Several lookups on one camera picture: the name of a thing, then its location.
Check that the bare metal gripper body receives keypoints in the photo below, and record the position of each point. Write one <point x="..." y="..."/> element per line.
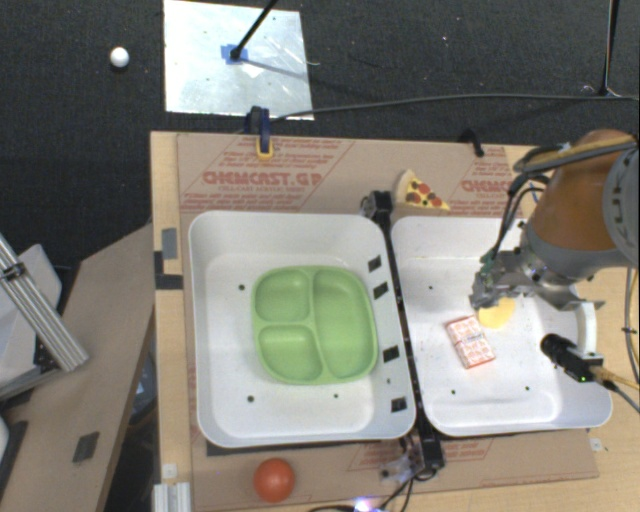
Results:
<point x="510" y="280"/>

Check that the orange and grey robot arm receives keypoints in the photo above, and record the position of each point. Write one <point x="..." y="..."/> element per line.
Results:
<point x="570" y="210"/>

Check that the orange and white packet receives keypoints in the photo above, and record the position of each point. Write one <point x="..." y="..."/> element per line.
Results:
<point x="471" y="342"/>

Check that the white plastic tray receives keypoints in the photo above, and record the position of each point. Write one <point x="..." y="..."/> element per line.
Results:
<point x="225" y="350"/>
<point x="500" y="400"/>

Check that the thin black and white rod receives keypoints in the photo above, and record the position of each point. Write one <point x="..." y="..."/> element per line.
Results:
<point x="407" y="345"/>

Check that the toy pizza slice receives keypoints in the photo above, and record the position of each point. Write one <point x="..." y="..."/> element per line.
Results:
<point x="417" y="192"/>

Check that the green divided plate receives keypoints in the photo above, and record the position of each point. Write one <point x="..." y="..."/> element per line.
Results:
<point x="345" y="330"/>

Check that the brown cardboard board red print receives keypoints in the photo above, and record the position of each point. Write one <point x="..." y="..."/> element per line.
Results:
<point x="310" y="170"/>

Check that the red-orange ball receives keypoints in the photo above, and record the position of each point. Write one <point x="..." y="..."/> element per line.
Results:
<point x="273" y="480"/>

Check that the white ball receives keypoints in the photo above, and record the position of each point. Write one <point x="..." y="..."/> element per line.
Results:
<point x="119" y="56"/>

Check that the black cylinder on white bracket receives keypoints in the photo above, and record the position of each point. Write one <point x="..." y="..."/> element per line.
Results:
<point x="567" y="352"/>

